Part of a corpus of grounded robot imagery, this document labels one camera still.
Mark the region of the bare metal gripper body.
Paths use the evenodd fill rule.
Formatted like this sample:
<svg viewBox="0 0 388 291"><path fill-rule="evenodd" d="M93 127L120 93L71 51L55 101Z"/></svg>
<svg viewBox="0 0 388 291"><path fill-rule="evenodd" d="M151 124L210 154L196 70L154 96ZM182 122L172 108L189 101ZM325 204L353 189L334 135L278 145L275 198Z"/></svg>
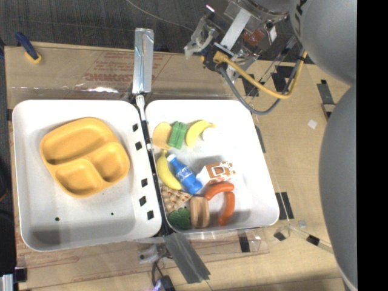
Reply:
<svg viewBox="0 0 388 291"><path fill-rule="evenodd" d="M276 0L210 0L203 28L215 28L219 35L200 54L220 50L235 58L260 55L276 39L275 24L286 18L288 6L287 1Z"/></svg>

